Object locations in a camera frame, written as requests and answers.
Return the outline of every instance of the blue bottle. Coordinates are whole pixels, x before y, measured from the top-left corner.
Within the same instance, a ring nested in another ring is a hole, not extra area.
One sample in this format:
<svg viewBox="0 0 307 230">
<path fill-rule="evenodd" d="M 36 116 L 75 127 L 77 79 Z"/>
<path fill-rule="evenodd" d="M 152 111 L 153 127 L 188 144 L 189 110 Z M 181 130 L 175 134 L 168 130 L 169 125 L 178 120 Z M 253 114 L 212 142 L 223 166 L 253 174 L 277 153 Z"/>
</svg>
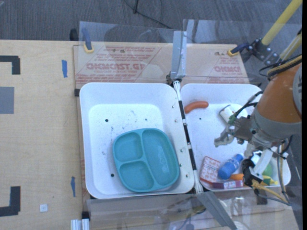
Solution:
<svg viewBox="0 0 307 230">
<path fill-rule="evenodd" d="M 239 168 L 241 161 L 244 159 L 243 153 L 239 153 L 231 159 L 228 159 L 219 169 L 217 175 L 227 180 Z"/>
</svg>

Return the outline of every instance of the yellow pipe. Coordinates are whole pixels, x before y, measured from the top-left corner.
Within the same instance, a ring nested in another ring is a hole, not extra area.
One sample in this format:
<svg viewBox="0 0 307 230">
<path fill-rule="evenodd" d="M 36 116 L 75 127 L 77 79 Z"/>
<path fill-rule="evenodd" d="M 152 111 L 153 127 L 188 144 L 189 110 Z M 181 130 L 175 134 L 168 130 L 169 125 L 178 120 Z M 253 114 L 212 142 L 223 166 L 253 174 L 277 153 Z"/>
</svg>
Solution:
<svg viewBox="0 0 307 230">
<path fill-rule="evenodd" d="M 296 49 L 302 44 L 303 41 L 303 33 L 298 34 L 290 45 L 280 54 L 279 58 L 281 60 L 287 60 Z"/>
<path fill-rule="evenodd" d="M 270 44 L 270 42 L 276 37 L 279 31 L 282 29 L 284 24 L 291 18 L 294 12 L 298 9 L 298 7 L 302 4 L 303 0 L 292 0 L 288 7 L 283 11 L 283 13 L 279 16 L 275 24 L 271 27 L 271 29 L 267 32 L 267 34 L 263 37 L 262 43 L 266 46 Z"/>
</svg>

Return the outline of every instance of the wooden table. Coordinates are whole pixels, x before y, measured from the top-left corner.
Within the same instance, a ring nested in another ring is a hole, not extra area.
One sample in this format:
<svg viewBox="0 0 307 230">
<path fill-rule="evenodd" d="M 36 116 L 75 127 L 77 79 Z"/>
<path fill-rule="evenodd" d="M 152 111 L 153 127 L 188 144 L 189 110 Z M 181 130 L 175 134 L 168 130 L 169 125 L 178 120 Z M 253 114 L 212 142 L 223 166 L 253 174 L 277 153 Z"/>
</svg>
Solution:
<svg viewBox="0 0 307 230">
<path fill-rule="evenodd" d="M 0 109 L 0 213 L 15 207 L 12 215 L 0 217 L 1 230 L 70 229 L 72 219 L 81 219 L 84 193 L 73 57 L 77 44 L 0 41 L 0 56 L 20 59 L 20 74 L 12 74 L 10 62 L 0 62 L 0 91 L 13 98 L 13 109 Z M 11 188 L 20 189 L 20 209 L 14 205 L 18 195 L 10 195 Z M 231 206 L 227 197 L 218 197 L 225 207 Z M 236 213 L 233 220 L 242 225 L 240 229 L 255 229 L 255 225 L 258 229 L 297 229 L 291 207 L 260 212 L 259 208 L 253 214 Z M 199 222 L 195 221 L 195 229 L 203 228 L 203 220 Z"/>
</svg>

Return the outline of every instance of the white plastic tray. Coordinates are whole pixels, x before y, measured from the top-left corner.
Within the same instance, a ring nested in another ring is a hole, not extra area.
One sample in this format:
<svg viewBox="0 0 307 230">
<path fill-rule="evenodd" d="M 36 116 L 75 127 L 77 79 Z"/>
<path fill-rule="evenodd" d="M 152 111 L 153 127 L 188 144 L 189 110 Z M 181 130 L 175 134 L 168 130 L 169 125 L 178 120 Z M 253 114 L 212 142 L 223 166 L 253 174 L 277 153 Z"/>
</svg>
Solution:
<svg viewBox="0 0 307 230">
<path fill-rule="evenodd" d="M 80 91 L 85 182 L 95 198 L 183 194 L 194 186 L 193 170 L 173 88 L 161 83 L 88 83 Z M 127 131 L 158 128 L 170 138 L 180 166 L 170 187 L 149 193 L 128 190 L 117 175 L 114 139 Z"/>
<path fill-rule="evenodd" d="M 214 139 L 220 136 L 225 128 L 224 120 L 219 116 L 219 112 L 231 104 L 235 109 L 242 107 L 247 100 L 261 89 L 251 84 L 186 84 L 181 89 L 183 106 L 195 101 L 207 101 L 209 106 L 205 109 L 194 109 L 186 114 L 187 127 L 190 141 L 194 152 L 196 166 L 200 171 L 202 160 L 205 156 L 211 157 L 221 162 L 237 153 L 244 152 L 247 142 L 239 145 L 236 139 L 226 146 L 214 146 Z M 241 112 L 241 116 L 251 114 L 253 107 L 246 108 Z M 278 180 L 277 161 L 273 159 L 272 179 Z M 291 173 L 287 162 L 283 163 L 283 180 L 288 184 Z M 212 191 L 223 191 L 225 189 L 212 188 L 209 183 L 202 182 L 204 187 Z M 250 189 L 250 187 L 234 188 L 228 190 Z"/>
</svg>

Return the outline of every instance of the gray floor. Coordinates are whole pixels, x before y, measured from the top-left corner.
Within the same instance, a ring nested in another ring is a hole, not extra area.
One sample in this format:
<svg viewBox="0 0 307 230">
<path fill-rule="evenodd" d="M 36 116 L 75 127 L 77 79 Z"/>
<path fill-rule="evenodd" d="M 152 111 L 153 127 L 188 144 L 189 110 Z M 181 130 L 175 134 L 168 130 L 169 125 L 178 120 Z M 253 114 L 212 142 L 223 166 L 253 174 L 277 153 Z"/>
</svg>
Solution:
<svg viewBox="0 0 307 230">
<path fill-rule="evenodd" d="M 257 34 L 262 37 L 266 28 L 264 25 L 273 24 L 292 0 L 139 0 L 137 13 L 133 13 L 132 9 L 135 0 L 0 1 L 4 2 L 2 5 L 0 2 L 0 39 L 69 41 L 71 29 L 78 30 L 81 21 L 176 30 L 183 28 L 184 19 L 242 22 L 261 25 L 261 30 L 259 26 L 254 26 L 249 35 L 254 33 L 255 37 Z M 302 6 L 287 24 L 289 33 L 280 35 L 279 40 L 282 42 L 275 43 L 279 49 L 287 47 L 289 40 L 297 33 L 297 28 L 302 25 Z M 225 32 L 231 35 L 231 28 L 223 28 L 223 33 Z M 232 39 L 228 37 L 227 42 L 232 43 Z M 300 229 L 301 149 L 301 136 L 295 136 L 288 160 L 292 168 L 288 191 Z"/>
</svg>

